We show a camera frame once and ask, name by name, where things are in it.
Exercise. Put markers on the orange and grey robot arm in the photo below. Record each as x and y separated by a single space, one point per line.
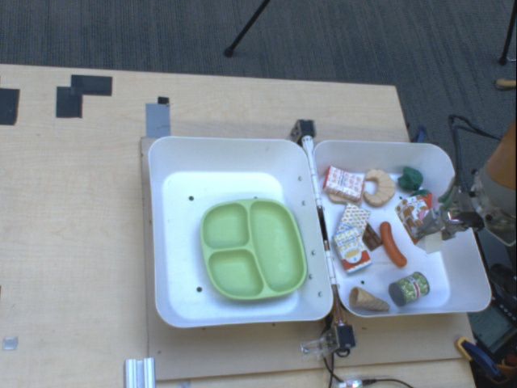
504 164

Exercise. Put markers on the green broccoli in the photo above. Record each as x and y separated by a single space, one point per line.
410 178

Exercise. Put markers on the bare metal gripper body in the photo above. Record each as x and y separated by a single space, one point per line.
468 213

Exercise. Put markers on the orange sausage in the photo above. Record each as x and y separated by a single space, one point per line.
392 243

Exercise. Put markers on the thin black and white rod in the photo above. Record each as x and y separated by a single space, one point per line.
313 176

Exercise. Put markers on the orange carrot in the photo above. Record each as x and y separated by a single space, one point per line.
423 197

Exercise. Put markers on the white carton with orange print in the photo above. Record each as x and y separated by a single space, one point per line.
344 182

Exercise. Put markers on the green divided plate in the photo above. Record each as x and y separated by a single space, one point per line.
278 249

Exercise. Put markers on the tan bread slice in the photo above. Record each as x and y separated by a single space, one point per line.
337 199

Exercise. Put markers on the green can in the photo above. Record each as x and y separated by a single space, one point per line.
412 288

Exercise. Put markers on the brown chocolate bar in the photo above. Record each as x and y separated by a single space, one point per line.
371 239

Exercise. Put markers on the black tripod leg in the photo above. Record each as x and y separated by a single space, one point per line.
258 12
508 35

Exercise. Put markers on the white plastic tray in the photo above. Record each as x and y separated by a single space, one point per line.
428 273
182 237

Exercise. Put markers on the tan croissant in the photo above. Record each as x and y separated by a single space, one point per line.
383 194

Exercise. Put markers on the tan ice cream cone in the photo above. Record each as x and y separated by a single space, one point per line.
365 299

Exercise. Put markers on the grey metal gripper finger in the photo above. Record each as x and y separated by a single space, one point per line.
430 224
451 229

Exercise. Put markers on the orange patterned packet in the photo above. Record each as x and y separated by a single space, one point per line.
355 216

